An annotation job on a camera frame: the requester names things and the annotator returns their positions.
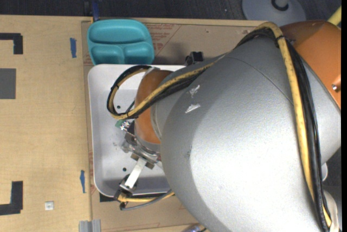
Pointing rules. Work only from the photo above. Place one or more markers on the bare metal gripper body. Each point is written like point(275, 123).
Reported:
point(137, 150)

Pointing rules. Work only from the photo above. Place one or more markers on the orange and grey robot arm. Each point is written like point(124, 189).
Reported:
point(230, 130)

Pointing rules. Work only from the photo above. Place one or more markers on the white plastic tray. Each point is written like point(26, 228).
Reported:
point(103, 117)

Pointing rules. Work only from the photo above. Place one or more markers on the small white square tile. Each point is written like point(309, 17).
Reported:
point(49, 205)

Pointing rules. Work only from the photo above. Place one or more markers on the blue divided plate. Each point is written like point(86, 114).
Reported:
point(119, 35)

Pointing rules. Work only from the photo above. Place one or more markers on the brown cardboard board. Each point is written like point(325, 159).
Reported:
point(176, 35)

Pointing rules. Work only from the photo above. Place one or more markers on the black cylinder on white bracket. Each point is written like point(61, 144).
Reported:
point(135, 171)

